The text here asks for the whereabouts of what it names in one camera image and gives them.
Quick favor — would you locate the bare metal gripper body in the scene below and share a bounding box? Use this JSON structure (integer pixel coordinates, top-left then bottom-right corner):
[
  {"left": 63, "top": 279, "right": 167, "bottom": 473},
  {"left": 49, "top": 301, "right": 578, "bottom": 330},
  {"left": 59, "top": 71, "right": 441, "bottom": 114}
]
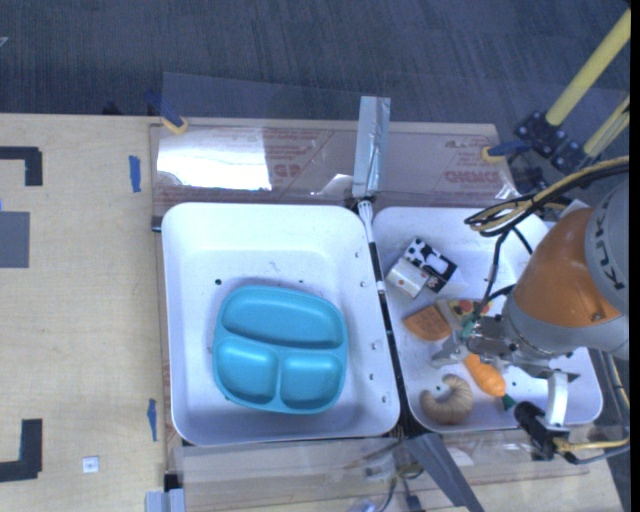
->
[{"left": 465, "top": 314, "right": 519, "bottom": 364}]

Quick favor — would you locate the orange biscuit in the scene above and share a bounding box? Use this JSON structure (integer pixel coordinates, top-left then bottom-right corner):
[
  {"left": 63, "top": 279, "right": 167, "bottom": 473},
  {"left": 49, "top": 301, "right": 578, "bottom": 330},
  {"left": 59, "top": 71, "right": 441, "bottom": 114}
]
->
[{"left": 402, "top": 304, "right": 453, "bottom": 343}]

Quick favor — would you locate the pizza slice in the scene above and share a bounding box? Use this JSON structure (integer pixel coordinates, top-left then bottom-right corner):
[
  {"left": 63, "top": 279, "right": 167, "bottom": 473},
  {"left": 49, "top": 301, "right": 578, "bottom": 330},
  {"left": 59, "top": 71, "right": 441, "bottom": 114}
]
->
[{"left": 446, "top": 297, "right": 494, "bottom": 329}]

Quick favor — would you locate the orange carrot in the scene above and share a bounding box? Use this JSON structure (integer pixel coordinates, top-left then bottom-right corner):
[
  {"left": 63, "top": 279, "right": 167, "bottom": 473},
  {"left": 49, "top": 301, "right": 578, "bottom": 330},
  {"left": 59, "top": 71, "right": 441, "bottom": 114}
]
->
[{"left": 463, "top": 352, "right": 517, "bottom": 412}]

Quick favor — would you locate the beige croissant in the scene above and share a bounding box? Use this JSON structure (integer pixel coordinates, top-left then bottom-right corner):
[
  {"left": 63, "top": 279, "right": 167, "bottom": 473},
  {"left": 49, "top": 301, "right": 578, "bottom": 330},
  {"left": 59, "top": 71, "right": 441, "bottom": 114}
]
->
[{"left": 418, "top": 373, "right": 475, "bottom": 427}]

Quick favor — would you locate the white carton with orange dots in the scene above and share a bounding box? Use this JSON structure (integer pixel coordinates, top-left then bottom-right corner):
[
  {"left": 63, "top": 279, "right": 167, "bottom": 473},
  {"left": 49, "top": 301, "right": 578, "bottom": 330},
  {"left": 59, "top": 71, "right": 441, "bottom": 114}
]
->
[{"left": 384, "top": 256, "right": 429, "bottom": 300}]

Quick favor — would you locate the black and white carton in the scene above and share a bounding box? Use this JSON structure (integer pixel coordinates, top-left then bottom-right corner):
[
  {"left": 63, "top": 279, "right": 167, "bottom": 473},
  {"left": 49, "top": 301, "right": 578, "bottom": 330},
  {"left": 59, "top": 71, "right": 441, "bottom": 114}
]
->
[{"left": 402, "top": 236, "right": 459, "bottom": 295}]

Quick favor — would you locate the white plastic tray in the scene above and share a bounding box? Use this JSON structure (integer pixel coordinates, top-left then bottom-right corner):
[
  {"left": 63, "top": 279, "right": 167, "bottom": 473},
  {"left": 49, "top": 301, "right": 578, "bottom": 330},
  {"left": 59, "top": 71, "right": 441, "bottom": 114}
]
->
[
  {"left": 160, "top": 201, "right": 402, "bottom": 447},
  {"left": 371, "top": 205, "right": 604, "bottom": 434}
]

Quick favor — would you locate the thin black and white rod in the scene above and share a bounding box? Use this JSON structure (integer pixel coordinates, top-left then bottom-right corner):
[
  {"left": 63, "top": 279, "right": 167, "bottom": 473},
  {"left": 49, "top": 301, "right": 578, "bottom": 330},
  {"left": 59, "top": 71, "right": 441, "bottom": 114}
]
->
[{"left": 356, "top": 197, "right": 407, "bottom": 427}]

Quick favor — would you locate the blue divided plate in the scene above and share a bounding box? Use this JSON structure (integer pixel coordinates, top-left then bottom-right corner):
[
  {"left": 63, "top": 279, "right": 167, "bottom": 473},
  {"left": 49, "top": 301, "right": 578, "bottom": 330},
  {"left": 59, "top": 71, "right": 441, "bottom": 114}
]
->
[{"left": 211, "top": 284, "right": 350, "bottom": 416}]

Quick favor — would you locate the black cylinder on white bracket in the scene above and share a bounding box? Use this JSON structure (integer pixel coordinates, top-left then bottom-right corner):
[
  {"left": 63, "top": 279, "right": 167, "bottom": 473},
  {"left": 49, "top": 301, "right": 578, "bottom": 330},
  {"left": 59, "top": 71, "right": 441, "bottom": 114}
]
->
[{"left": 513, "top": 371, "right": 572, "bottom": 461}]

